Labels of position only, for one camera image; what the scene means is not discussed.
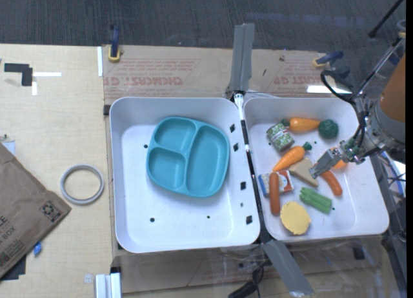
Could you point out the brown cardboard board red print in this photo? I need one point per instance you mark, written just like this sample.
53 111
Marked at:
180 74

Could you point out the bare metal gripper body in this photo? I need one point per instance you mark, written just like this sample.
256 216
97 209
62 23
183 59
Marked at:
374 138

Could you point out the yellow round biscuit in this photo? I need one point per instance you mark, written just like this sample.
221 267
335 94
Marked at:
295 218

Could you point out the tan bread slice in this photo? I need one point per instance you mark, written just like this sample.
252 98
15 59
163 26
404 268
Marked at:
301 171

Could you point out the orange carrot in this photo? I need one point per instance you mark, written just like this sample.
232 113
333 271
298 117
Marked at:
290 158
303 124

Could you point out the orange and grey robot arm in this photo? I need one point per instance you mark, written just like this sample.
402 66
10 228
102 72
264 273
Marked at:
393 96

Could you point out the blue divided plate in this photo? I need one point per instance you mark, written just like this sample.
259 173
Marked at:
200 158

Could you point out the brown paper packet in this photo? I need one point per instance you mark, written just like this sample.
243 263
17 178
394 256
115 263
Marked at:
22 209

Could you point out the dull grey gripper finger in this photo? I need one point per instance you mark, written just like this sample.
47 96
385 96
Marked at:
322 162

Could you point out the green and red can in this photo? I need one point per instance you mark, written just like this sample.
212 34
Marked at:
280 137

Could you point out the green asparagus bundle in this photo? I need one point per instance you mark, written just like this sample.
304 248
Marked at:
316 200

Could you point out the white plastic tray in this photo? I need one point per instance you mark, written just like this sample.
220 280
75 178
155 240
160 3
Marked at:
361 200
180 219

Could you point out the green broccoli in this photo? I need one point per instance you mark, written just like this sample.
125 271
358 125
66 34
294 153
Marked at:
328 129

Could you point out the white red blue carton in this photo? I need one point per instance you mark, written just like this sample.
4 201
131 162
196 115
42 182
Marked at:
286 182

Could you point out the orange sausage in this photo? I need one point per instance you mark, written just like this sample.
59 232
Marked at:
274 193
334 184

